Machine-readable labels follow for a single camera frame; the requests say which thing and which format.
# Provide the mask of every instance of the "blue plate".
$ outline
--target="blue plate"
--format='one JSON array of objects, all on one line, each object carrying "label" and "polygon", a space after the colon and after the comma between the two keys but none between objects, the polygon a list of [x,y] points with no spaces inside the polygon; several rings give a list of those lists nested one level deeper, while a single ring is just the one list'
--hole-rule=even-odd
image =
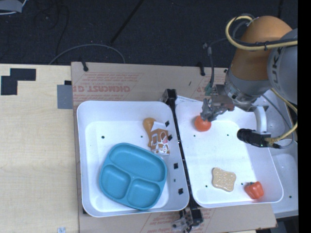
[{"label": "blue plate", "polygon": [[159,156],[133,144],[119,143],[104,161],[99,185],[110,199],[147,210],[159,200],[166,177],[167,167]]}]

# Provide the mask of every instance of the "toy tomato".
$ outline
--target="toy tomato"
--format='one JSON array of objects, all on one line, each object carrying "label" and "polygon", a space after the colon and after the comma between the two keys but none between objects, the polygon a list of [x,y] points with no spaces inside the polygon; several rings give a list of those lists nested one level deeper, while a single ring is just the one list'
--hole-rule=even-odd
[{"label": "toy tomato", "polygon": [[256,200],[263,196],[264,192],[259,181],[255,183],[250,183],[250,185],[246,186],[245,192],[251,197],[251,199]]}]

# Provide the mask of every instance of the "bread slice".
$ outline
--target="bread slice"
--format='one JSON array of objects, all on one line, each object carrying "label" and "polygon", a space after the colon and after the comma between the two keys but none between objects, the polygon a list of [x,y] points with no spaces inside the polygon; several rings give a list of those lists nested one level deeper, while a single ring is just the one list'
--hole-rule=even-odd
[{"label": "bread slice", "polygon": [[220,188],[227,192],[232,192],[234,189],[234,182],[237,176],[233,172],[224,171],[218,167],[214,167],[212,170],[213,180],[212,184],[216,188]]}]

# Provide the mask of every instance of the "yellow cable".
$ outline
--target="yellow cable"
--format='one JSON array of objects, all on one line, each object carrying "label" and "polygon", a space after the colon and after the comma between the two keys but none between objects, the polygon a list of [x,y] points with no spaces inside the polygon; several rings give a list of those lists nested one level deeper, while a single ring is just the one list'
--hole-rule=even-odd
[{"label": "yellow cable", "polygon": [[228,39],[228,41],[235,47],[242,49],[242,50],[249,50],[249,51],[257,51],[257,50],[266,50],[266,49],[272,49],[272,48],[278,48],[278,47],[287,47],[287,46],[294,46],[294,45],[298,45],[298,40],[295,41],[291,41],[291,42],[284,42],[284,43],[277,43],[277,44],[270,44],[270,45],[266,45],[266,46],[253,46],[253,47],[248,47],[248,46],[243,46],[239,43],[237,43],[236,41],[234,41],[232,39],[232,37],[229,34],[229,28],[231,26],[231,24],[233,23],[233,21],[235,20],[239,20],[239,19],[247,19],[249,21],[252,21],[253,19],[249,16],[239,16],[237,18],[233,18],[231,19],[226,28],[225,28],[225,35]]},{"label": "yellow cable", "polygon": [[[284,99],[279,93],[277,93],[273,88],[271,88],[271,90],[280,98],[282,99],[289,107],[291,107],[294,112],[298,115],[298,110],[295,106],[293,106],[291,103],[289,103],[286,99]],[[298,123],[298,120],[296,121],[295,125],[290,129],[288,130],[286,133],[278,136],[278,137],[273,137],[273,138],[270,138],[270,137],[267,137],[265,138],[265,140],[270,143],[270,144],[274,144],[275,142],[278,142],[279,140],[282,140],[284,139],[285,137],[287,137],[289,134],[291,134],[292,132],[294,132],[296,129],[297,129],[297,123]]]}]

